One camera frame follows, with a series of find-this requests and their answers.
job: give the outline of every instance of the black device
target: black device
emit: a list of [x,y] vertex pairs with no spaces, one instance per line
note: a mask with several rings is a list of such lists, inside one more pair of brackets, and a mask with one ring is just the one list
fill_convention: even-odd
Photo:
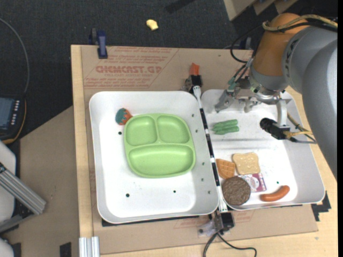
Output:
[[23,128],[25,116],[23,97],[0,96],[0,140],[5,144],[14,142]]

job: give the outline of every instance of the green plate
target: green plate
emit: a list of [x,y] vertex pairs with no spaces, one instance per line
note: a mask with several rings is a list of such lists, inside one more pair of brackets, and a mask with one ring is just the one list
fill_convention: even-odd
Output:
[[129,119],[124,145],[130,168],[150,178],[185,174],[195,164],[193,139],[186,122],[169,114],[144,114]]

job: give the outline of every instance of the device screen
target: device screen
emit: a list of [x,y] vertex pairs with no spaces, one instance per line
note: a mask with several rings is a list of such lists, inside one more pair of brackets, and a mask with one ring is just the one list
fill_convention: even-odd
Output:
[[0,97],[0,129],[9,128],[14,102],[14,99]]

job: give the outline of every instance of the cookie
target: cookie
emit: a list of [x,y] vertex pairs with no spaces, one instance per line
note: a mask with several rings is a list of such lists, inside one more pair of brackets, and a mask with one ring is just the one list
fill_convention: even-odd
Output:
[[247,181],[238,176],[226,179],[221,185],[225,201],[232,206],[240,206],[250,198],[251,189]]
[[235,163],[223,159],[215,159],[215,163],[221,178],[228,179],[235,176]]
[[232,156],[232,160],[236,164],[236,169],[239,175],[254,174],[260,172],[258,156],[256,153],[236,153]]

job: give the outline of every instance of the robotic arm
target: robotic arm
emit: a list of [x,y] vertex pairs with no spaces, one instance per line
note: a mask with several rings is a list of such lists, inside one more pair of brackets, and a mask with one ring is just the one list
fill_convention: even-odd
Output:
[[[302,94],[305,114],[313,135],[337,179],[337,23],[325,24],[303,21],[295,14],[281,14],[268,26],[256,50],[247,79],[221,97],[239,99],[242,88],[250,88],[246,107],[257,102],[277,103],[287,86]],[[271,123],[270,132],[280,131],[279,123]]]

